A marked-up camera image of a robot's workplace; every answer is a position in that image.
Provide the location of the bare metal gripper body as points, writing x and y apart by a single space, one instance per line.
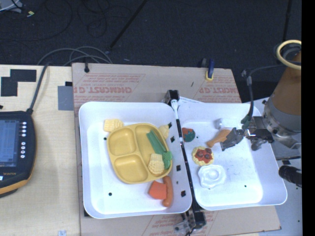
261 131

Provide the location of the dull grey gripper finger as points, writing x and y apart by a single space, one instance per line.
236 132
229 143

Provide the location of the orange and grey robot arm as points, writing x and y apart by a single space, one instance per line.
288 92

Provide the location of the orange chicken drumstick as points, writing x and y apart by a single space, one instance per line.
217 138

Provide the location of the small grey block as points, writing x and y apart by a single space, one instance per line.
218 124

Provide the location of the yellow spaghetti with red meatballs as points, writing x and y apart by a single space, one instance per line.
202 156

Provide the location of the white plastic tray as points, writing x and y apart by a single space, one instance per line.
246 171
98 181

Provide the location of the white fried egg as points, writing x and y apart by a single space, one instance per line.
211 176

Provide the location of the red and green toy strawberry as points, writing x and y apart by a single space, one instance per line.
188 134

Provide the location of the thin black and white rod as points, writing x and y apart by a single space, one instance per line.
187 166

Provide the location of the pale yellow toy food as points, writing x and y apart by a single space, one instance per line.
164 130

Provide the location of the green asparagus bunch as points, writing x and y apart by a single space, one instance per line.
156 142

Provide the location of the yellow corn cob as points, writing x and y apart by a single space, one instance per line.
156 164
112 125

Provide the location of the orange sausage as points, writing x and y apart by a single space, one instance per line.
168 190

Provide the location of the orange toy wedge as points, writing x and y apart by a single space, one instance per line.
157 189

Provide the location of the brown cardboard board red print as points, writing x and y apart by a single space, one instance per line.
147 87

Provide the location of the yellow divided plate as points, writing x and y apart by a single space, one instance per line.
123 144

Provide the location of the black cylinder on white bracket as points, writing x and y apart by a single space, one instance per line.
291 174

